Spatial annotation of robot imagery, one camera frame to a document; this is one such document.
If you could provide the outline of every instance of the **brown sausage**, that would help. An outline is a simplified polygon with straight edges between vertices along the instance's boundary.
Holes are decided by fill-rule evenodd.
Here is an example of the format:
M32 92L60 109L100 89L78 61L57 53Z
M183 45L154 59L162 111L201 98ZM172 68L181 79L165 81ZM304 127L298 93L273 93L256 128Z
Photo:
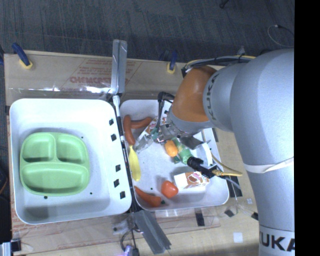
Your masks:
M136 140L131 131L131 117L128 114L123 118L123 130L126 141L129 145L134 145Z
M139 129L142 127L147 127L151 123L151 121L152 121L152 118L150 116L148 116L142 120L131 121L131 128L132 129Z

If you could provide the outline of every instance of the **green divided plate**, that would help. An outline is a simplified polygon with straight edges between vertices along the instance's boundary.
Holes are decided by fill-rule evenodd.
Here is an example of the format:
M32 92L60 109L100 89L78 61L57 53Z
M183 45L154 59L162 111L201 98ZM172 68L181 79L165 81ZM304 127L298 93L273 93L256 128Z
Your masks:
M77 136L61 132L36 132L20 152L20 179L31 193L69 196L84 190L90 179L89 155Z

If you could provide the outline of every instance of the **robotic hand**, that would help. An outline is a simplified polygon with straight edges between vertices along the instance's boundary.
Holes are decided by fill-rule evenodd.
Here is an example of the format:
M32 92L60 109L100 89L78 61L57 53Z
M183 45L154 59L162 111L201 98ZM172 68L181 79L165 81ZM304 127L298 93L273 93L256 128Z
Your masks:
M294 50L215 70L192 68L162 125L191 149L205 128L233 132L259 214L259 255L295 255Z

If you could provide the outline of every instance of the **toy tomato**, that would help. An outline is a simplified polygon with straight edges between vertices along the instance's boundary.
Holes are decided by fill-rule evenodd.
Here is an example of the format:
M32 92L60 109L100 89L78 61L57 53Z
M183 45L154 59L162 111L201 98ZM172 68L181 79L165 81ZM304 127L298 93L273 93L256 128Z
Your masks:
M166 180L162 183L161 186L161 193L167 197L167 198L172 198L174 197L176 194L178 194L179 189L169 180Z

